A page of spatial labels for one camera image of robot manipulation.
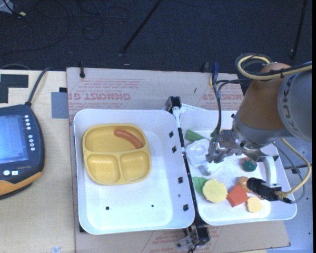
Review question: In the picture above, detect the thin black and white rod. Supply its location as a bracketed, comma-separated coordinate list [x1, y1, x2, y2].
[173, 106, 204, 229]

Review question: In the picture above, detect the white plastic tray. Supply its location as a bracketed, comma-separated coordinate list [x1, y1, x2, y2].
[179, 109, 298, 227]
[73, 109, 196, 235]

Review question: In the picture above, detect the small yellow round biscuit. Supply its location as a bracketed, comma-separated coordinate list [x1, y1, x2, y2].
[246, 196, 264, 213]

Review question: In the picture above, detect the green toy leaf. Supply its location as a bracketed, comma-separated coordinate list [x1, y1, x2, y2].
[192, 176, 209, 195]

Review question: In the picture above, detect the red cube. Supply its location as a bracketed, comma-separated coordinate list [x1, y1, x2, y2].
[226, 184, 249, 208]

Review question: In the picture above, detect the green toy vegetable stalk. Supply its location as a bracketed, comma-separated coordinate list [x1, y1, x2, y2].
[185, 129, 210, 143]

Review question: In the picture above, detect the orange toy sausage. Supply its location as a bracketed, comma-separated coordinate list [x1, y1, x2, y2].
[113, 128, 145, 150]

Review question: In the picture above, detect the clear plastic bottle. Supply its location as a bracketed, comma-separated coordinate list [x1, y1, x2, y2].
[185, 138, 217, 176]

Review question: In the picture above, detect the black block with thin wires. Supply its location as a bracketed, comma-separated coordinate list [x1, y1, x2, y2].
[165, 96, 182, 113]
[196, 226, 211, 245]

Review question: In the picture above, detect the brown cardboard board red print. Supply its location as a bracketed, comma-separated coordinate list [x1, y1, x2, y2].
[66, 67, 291, 253]

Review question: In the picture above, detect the yellow divided plate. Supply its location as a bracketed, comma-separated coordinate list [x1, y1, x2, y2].
[82, 123, 152, 186]

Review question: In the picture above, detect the black cylinder on white bracket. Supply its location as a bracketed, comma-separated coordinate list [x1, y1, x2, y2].
[246, 155, 283, 202]

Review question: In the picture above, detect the red toy strawberry green top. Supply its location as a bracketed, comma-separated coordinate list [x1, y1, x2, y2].
[241, 157, 258, 172]

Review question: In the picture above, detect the white paper label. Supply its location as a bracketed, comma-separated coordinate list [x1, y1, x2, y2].
[181, 103, 209, 113]

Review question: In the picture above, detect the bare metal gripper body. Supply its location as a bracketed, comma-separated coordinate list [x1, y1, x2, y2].
[215, 129, 254, 158]

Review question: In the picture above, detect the large yellow round biscuit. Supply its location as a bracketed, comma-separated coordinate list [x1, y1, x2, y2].
[202, 178, 229, 204]

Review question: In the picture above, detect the orange round toy food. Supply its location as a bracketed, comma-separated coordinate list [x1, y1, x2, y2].
[236, 176, 254, 194]

